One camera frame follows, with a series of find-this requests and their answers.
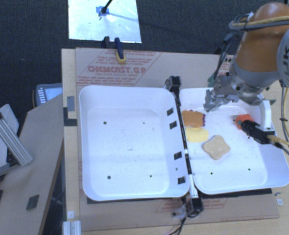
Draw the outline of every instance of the white plastic container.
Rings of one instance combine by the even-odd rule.
[[[289,182],[283,152],[261,145],[237,129],[233,118],[259,107],[242,101],[216,112],[203,110],[205,92],[180,92],[181,110],[206,114],[209,138],[231,147],[220,160],[188,142],[194,184],[206,194],[281,187]],[[83,188],[97,201],[180,197],[189,190],[183,139],[173,94],[162,88],[87,86],[79,95]]]
[[[79,103],[88,197],[103,201],[186,194],[190,184],[169,91],[88,86],[80,92]]]
[[[238,115],[250,114],[255,122],[260,123],[260,107],[239,100],[207,113],[203,109],[207,89],[181,90],[181,111],[204,113],[203,128],[209,131],[209,138],[221,135],[230,151],[216,161],[203,151],[203,142],[187,142],[196,187],[206,194],[219,194],[287,185],[289,167],[283,151],[272,144],[259,144],[248,138],[233,121]]]

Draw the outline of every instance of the dark background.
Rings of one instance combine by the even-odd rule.
[[[136,0],[142,44],[125,49],[214,53],[237,15],[284,0]],[[22,123],[38,84],[61,82],[61,49],[100,47],[68,38],[68,0],[0,0],[0,107]]]

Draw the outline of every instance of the cardboard sheet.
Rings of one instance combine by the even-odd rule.
[[[73,77],[77,92],[73,91],[73,95],[78,95],[82,88],[91,84],[163,87],[171,75],[181,77],[181,88],[205,87],[218,59],[216,55],[150,51],[125,53],[126,63],[120,64],[114,50],[77,48],[74,61],[76,76]],[[182,206],[179,198],[114,202],[94,202],[88,199],[82,189],[80,123],[78,151],[79,204],[83,231],[179,224],[179,219],[172,216]],[[272,194],[203,199],[203,205],[204,211],[197,218],[187,220],[188,224],[279,217]]]

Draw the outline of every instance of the black connector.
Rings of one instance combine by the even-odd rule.
[[[268,135],[274,135],[274,131],[263,131],[257,126],[260,126],[258,123],[246,120],[241,123],[241,129],[250,137],[253,137],[255,141],[260,144],[268,144],[271,142],[270,139],[267,138]]]
[[[181,86],[180,77],[179,76],[170,76],[169,79],[165,81],[164,87],[175,94],[176,102],[179,103],[179,87]]]
[[[193,212],[200,213],[203,211],[203,204],[201,198],[192,198]]]

